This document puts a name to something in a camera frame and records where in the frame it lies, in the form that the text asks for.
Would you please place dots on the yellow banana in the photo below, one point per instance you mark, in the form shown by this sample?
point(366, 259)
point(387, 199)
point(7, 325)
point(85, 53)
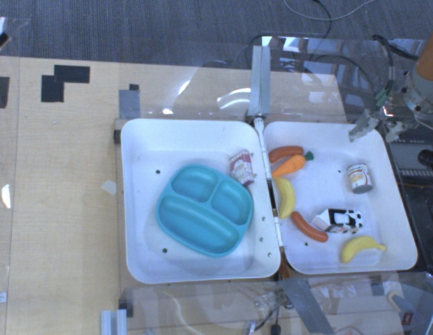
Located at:
point(287, 197)
point(359, 248)

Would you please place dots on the white plastic tray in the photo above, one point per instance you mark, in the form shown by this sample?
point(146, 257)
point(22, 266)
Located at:
point(188, 141)
point(328, 145)

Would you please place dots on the black and white milk carton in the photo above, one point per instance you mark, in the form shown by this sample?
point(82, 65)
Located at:
point(337, 221)

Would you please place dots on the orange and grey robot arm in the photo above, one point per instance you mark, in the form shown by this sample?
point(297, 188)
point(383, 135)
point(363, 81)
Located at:
point(430, 59)

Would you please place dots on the orange carrot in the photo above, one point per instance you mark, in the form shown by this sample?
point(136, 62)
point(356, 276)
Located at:
point(290, 166)

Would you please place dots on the black cylinder on white bracket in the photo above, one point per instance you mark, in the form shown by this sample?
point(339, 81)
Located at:
point(429, 158)

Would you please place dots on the orange sausage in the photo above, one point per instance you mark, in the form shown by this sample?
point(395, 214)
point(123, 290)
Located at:
point(307, 227)
point(285, 153)

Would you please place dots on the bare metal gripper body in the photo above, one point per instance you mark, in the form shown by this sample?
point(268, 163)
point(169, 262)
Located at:
point(420, 108)

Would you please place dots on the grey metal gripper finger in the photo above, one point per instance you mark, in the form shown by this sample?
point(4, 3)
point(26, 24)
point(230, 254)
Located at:
point(396, 129)
point(365, 124)

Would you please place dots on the white and orange can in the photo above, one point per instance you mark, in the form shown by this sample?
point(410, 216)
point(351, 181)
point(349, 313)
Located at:
point(359, 178)

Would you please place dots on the blue divided plate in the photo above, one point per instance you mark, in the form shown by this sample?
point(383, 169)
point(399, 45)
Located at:
point(202, 211)

